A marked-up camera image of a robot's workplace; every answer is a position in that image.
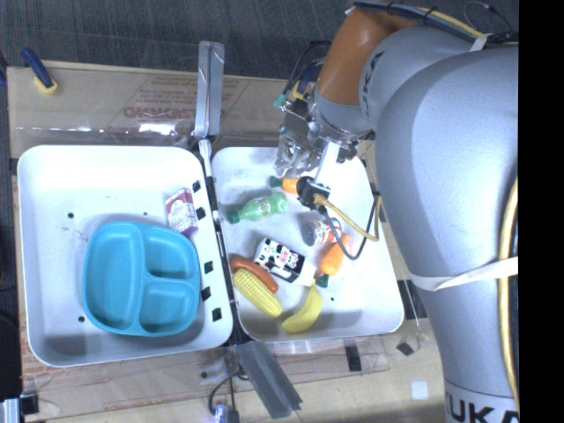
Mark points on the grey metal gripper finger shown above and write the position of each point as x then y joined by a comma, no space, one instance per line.
307,163
284,160

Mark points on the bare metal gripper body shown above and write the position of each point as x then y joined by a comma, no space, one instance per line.
304,132

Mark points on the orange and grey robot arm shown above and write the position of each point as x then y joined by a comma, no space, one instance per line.
440,157

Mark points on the small orange carrot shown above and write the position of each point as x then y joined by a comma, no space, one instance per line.
288,185

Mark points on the green plastic bottle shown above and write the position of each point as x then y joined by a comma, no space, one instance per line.
260,207

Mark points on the white and orange can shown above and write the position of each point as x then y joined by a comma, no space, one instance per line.
324,232

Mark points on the black and white cow carton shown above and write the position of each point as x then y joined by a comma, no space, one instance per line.
279,258

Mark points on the large orange carrot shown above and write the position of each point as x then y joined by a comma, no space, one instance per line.
332,260

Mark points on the red sausage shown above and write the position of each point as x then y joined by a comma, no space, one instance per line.
255,269

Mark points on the pink and white carton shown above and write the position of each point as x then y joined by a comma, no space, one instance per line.
180,212

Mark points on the yellow corn cob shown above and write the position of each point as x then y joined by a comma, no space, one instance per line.
257,291

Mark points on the white plastic tray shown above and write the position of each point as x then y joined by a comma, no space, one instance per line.
365,298
57,236

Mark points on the yellow banana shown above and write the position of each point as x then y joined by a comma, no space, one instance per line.
308,311

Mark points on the brown cardboard board red print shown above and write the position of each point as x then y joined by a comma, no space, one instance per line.
110,99

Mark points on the blue divided plate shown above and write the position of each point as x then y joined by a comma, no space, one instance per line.
132,280

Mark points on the black cylinder on white bracket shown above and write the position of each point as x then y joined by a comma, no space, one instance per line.
312,192

